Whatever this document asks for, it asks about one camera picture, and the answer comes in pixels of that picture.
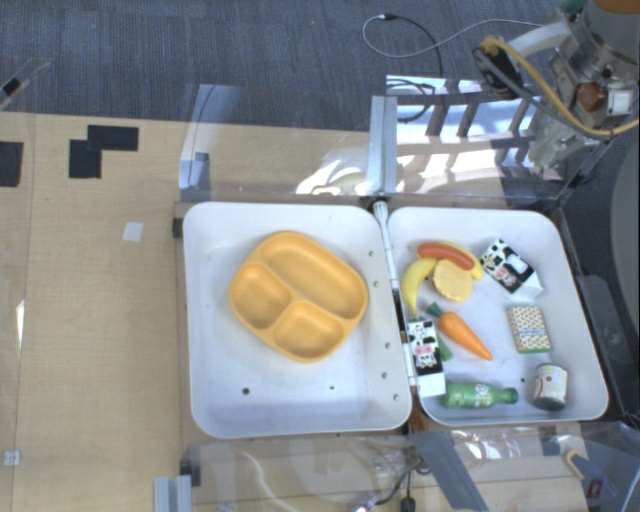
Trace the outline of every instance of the dark gray floor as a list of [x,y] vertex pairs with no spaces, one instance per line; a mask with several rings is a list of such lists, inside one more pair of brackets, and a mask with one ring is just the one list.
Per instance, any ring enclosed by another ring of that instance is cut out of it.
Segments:
[[[245,108],[228,121],[366,130],[370,97],[384,92],[386,74],[438,73],[435,52],[398,60],[367,48],[361,28],[369,17],[407,16],[441,41],[489,18],[542,23],[559,3],[0,0],[0,79],[29,58],[50,59],[27,107],[45,113],[190,120],[199,85],[220,84],[244,87]],[[465,33],[440,48],[444,75],[479,79],[471,49],[487,34],[509,39],[524,30],[496,23]],[[372,24],[369,37],[394,53],[430,44],[397,21]],[[609,208],[620,163],[637,134],[615,142],[596,178],[566,205],[585,272],[603,277],[618,304]],[[637,334],[627,334],[637,356]]]

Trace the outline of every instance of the orange divided plate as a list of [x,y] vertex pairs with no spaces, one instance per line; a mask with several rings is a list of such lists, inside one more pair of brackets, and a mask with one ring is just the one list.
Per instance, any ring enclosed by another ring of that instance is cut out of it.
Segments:
[[294,231],[258,245],[231,281],[229,305],[258,338],[296,361],[332,354],[367,309],[358,272]]

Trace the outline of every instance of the carrot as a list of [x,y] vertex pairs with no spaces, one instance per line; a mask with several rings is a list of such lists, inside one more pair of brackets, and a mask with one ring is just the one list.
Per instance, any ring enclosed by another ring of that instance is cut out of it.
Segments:
[[493,360],[491,352],[484,343],[456,313],[453,311],[443,313],[435,302],[427,308],[427,311],[438,319],[438,328],[453,341],[480,357]]
[[473,260],[465,253],[450,245],[426,242],[418,246],[421,258],[447,259],[458,265],[462,270],[471,270]]

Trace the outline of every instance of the white tray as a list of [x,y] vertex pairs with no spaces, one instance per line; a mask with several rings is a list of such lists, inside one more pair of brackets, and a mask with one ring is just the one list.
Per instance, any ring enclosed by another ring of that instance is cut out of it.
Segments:
[[[218,438],[386,430],[404,423],[411,396],[380,230],[347,206],[202,203],[184,219],[191,409]],[[368,285],[359,325],[327,359],[293,361],[232,314],[235,272],[274,232],[303,233]]]
[[[488,274],[474,282],[471,297],[463,303],[445,299],[431,283],[421,287],[421,311],[436,301],[443,311],[457,312],[494,356],[493,361],[485,361],[448,341],[454,357],[444,363],[447,378],[514,387],[520,395],[514,405],[498,404],[477,410],[447,409],[437,398],[425,399],[422,406],[433,419],[448,426],[495,425],[591,420],[605,412],[607,387],[560,235],[551,221],[526,211],[410,207],[395,211],[388,225],[399,276],[415,259],[422,242],[448,240],[480,256],[494,240],[502,238],[533,266],[545,289],[531,303],[542,310],[552,350],[546,354],[519,354],[506,308],[526,302],[512,301]],[[568,403],[560,412],[546,412],[532,404],[535,367],[548,361],[564,366],[569,373]]]

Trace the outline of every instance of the bottle cap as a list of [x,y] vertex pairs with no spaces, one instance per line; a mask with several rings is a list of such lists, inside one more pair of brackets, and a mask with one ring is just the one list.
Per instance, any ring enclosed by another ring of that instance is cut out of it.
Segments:
[[505,403],[515,404],[518,401],[518,390],[514,388],[504,388],[504,390],[509,393]]

